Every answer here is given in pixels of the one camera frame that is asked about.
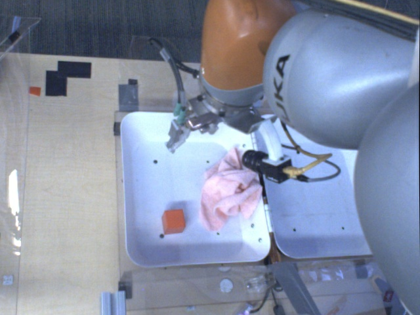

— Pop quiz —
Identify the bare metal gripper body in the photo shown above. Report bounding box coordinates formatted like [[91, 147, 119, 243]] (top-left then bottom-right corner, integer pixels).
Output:
[[186, 93, 228, 136]]

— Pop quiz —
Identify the orange cube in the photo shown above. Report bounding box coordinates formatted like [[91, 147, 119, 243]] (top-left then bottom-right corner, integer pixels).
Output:
[[161, 208, 187, 236]]

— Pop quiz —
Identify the pink cloth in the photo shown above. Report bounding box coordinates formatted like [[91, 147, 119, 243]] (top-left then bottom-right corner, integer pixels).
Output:
[[199, 146, 264, 233]]

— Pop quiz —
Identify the white plastic tray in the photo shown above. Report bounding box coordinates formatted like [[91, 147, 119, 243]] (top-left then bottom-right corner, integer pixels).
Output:
[[254, 115, 373, 261], [119, 111, 272, 268]]

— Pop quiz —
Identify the black cylinder on white bracket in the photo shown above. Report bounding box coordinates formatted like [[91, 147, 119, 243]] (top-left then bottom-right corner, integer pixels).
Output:
[[241, 116, 293, 184]]

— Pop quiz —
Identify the thin black and white rod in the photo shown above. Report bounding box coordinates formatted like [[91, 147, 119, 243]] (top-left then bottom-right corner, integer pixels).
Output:
[[250, 131, 280, 264]]

